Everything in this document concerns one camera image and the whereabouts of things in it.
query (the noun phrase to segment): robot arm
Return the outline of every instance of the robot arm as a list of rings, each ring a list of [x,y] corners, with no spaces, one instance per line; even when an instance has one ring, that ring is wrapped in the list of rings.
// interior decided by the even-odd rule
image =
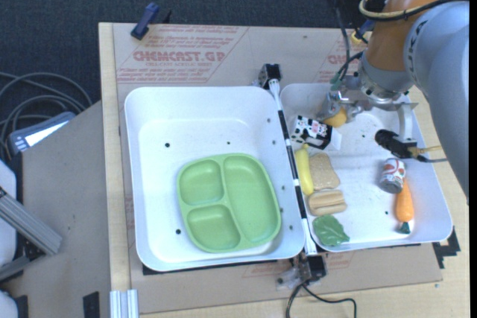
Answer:
[[[361,91],[374,106],[414,84],[423,92],[449,163],[469,197],[468,0],[387,0],[359,63]]]

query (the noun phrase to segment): can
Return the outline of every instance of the can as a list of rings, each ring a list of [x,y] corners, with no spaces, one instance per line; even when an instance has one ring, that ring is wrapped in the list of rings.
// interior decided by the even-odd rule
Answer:
[[[390,194],[398,194],[402,190],[404,177],[404,162],[396,158],[386,159],[379,179],[379,187]]]

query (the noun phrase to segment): banana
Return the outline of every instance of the banana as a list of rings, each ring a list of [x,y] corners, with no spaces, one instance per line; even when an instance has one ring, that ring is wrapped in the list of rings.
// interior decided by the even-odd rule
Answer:
[[[301,191],[309,196],[313,193],[313,179],[310,174],[310,162],[308,155],[308,145],[306,143],[295,151],[295,162],[297,163],[298,179],[300,180]]]

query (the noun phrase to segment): green plate compartment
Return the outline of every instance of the green plate compartment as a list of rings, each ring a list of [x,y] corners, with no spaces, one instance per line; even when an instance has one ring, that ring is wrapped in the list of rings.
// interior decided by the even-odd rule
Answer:
[[[281,217],[267,171],[253,156],[199,159],[177,176],[180,211],[192,241],[206,252],[232,252],[271,241]]]

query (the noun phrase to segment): carrot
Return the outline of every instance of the carrot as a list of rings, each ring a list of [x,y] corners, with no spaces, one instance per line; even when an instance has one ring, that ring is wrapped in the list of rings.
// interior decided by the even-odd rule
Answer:
[[[414,218],[414,205],[412,203],[411,190],[406,179],[402,184],[402,190],[396,196],[396,217],[402,223],[399,231],[401,233],[411,233],[409,221]]]

